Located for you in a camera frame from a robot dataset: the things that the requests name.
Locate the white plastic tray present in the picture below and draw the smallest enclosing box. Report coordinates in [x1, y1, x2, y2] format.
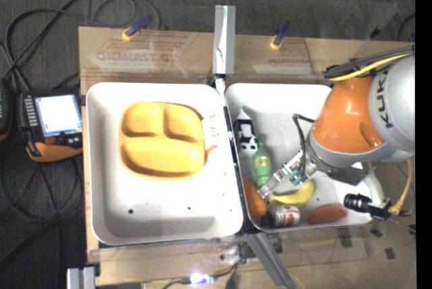
[85, 81, 244, 247]
[224, 82, 375, 233]

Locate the orange carrot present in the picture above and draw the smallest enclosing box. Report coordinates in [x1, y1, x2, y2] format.
[241, 174, 268, 218]

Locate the yellow banana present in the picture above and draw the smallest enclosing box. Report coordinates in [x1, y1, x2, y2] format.
[269, 179, 315, 206]

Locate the brown cardboard board red print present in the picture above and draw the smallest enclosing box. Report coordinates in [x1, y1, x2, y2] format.
[78, 26, 416, 286]

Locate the orange sausage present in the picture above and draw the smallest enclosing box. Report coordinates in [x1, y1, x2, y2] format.
[306, 205, 348, 226]

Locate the yellow divided plate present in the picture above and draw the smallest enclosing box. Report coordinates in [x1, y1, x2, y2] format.
[117, 101, 207, 180]

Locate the green plastic bottle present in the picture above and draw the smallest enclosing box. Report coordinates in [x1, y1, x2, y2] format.
[252, 138, 273, 188]

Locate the black cylinder on white bracket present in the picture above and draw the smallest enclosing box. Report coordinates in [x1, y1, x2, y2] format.
[343, 162, 392, 221]

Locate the red and white can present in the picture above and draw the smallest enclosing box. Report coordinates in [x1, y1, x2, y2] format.
[261, 204, 301, 228]

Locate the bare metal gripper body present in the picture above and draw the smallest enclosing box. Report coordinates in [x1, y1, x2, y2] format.
[271, 149, 319, 186]

